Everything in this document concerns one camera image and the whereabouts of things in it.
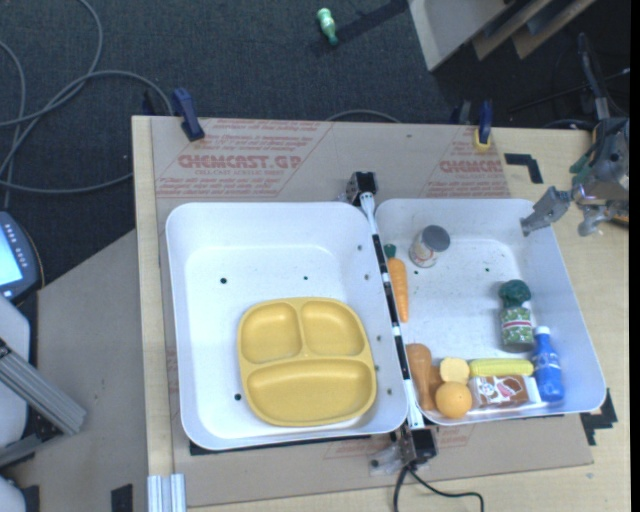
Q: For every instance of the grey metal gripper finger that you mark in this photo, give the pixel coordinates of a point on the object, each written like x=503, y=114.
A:
x=592, y=215
x=547, y=207

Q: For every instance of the brown cardboard board red print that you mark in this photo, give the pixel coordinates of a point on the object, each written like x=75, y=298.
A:
x=310, y=150

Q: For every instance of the yellow toy food slice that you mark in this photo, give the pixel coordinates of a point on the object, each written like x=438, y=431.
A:
x=454, y=369

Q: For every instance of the thin black and white rod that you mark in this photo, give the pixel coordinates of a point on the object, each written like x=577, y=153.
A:
x=387, y=290

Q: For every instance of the orange ball fruit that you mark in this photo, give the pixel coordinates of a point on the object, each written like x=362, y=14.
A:
x=453, y=400

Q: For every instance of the yellow corn cob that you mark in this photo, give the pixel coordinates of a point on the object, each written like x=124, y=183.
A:
x=500, y=368

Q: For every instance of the brown and white carton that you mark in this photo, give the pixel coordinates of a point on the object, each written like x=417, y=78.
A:
x=505, y=391

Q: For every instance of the white plastic tray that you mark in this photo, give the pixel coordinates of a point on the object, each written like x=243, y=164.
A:
x=210, y=300
x=460, y=300

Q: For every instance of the yellow divided plate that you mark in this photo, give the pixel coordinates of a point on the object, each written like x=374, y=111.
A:
x=307, y=385

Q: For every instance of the green patterned can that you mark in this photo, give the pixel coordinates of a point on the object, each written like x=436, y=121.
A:
x=516, y=327

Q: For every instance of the small white can grey lid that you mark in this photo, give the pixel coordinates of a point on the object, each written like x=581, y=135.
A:
x=427, y=247

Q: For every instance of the green toy bottle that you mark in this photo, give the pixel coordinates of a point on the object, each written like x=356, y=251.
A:
x=327, y=24

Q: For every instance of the orange carrot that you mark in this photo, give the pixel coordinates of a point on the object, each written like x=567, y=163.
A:
x=399, y=285

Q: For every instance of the blue bottle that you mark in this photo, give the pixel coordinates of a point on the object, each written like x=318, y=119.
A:
x=547, y=370

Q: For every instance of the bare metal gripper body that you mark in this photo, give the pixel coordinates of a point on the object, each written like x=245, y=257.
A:
x=611, y=170

